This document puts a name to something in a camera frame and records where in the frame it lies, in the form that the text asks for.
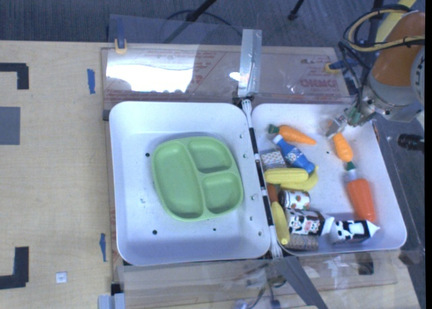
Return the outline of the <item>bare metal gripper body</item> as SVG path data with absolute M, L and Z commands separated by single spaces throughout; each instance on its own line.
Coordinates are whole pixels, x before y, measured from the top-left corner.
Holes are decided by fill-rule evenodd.
M 420 103 L 389 105 L 377 97 L 365 96 L 362 100 L 357 98 L 351 107 L 344 109 L 344 115 L 348 123 L 366 123 L 378 116 L 388 121 L 411 122 L 422 111 Z

